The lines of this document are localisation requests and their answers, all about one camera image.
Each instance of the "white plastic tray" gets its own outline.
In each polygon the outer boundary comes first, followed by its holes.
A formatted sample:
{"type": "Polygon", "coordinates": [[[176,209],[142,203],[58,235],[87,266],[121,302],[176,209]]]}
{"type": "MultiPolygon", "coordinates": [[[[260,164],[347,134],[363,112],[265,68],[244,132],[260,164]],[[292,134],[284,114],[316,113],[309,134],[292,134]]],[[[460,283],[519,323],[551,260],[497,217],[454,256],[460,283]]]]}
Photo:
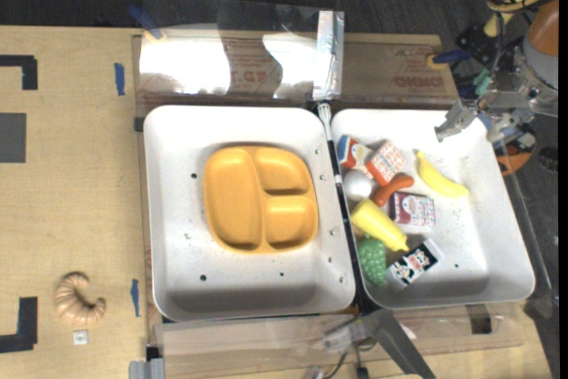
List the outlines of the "white plastic tray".
{"type": "Polygon", "coordinates": [[[174,321],[336,312],[355,282],[325,132],[314,114],[277,107],[157,107],[144,123],[154,300],[174,321]],[[236,145],[279,146],[312,174],[319,227],[308,245],[245,255],[209,231],[208,158],[236,145]]]}
{"type": "Polygon", "coordinates": [[[368,295],[382,307],[519,301],[533,292],[533,269],[486,128],[476,119],[438,143],[434,126],[445,120],[445,113],[346,109],[332,119],[334,141],[346,134],[373,147],[391,139],[406,158],[401,172],[414,177],[414,186],[404,191],[428,195],[435,202],[436,227],[430,235],[409,236],[409,246],[430,237],[444,258],[399,293],[365,282],[368,295]],[[418,175],[418,149],[443,174],[467,186],[469,196],[452,200],[427,187],[418,175]]]}

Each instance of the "white egg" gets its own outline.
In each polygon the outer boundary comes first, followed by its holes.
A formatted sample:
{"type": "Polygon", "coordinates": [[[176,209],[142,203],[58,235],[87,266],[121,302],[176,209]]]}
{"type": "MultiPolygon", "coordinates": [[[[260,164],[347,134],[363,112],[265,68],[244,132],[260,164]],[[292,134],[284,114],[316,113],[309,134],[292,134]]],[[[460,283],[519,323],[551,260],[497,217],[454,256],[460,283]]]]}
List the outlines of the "white egg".
{"type": "Polygon", "coordinates": [[[343,190],[350,201],[363,201],[373,192],[373,181],[358,170],[350,170],[343,177],[343,190]]]}

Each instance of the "wooden table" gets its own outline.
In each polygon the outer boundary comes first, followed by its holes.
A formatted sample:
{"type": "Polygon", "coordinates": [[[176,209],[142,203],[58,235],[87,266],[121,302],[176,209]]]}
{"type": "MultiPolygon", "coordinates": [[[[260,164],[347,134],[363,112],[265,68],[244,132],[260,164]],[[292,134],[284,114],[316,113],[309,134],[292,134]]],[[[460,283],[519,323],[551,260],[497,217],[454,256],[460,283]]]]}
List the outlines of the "wooden table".
{"type": "MultiPolygon", "coordinates": [[[[38,298],[33,351],[0,354],[0,377],[124,378],[146,354],[146,276],[132,37],[138,29],[0,27],[0,54],[38,60],[39,87],[23,91],[21,69],[0,67],[0,113],[27,115],[25,163],[0,163],[0,335],[15,333],[20,297],[38,298]],[[120,96],[114,64],[124,66],[120,96]],[[91,279],[85,296],[107,301],[105,318],[74,345],[53,292],[72,271],[91,279]],[[130,295],[138,281],[140,317],[130,295]]],[[[426,356],[438,377],[545,378],[548,364],[532,321],[525,342],[499,350],[426,356]]],[[[372,377],[399,375],[391,360],[372,377]]],[[[249,375],[302,377],[304,370],[249,375]]],[[[345,367],[339,378],[354,377],[345,367]]]]}

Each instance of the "yellow banana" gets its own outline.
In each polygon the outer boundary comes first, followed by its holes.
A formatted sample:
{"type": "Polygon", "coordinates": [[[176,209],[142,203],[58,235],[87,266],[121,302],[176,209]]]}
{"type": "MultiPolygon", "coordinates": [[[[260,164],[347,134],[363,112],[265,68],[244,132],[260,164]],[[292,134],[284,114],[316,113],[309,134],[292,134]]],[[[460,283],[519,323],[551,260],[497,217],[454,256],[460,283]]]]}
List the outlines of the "yellow banana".
{"type": "Polygon", "coordinates": [[[419,166],[418,173],[426,185],[434,191],[443,194],[449,198],[461,198],[469,193],[469,190],[458,183],[453,182],[449,178],[443,176],[434,165],[424,158],[424,152],[419,151],[416,156],[418,157],[419,166]]]}

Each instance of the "divided orange plate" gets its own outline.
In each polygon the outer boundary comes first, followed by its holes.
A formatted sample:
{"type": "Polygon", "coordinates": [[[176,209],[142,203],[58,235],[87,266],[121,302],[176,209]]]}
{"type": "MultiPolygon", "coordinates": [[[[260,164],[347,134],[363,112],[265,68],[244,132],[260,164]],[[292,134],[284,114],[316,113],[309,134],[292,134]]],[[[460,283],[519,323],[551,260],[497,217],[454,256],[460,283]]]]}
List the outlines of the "divided orange plate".
{"type": "Polygon", "coordinates": [[[231,251],[290,251],[318,231],[310,171],[281,148],[236,146],[215,152],[205,165],[203,199],[211,234],[231,251]]]}

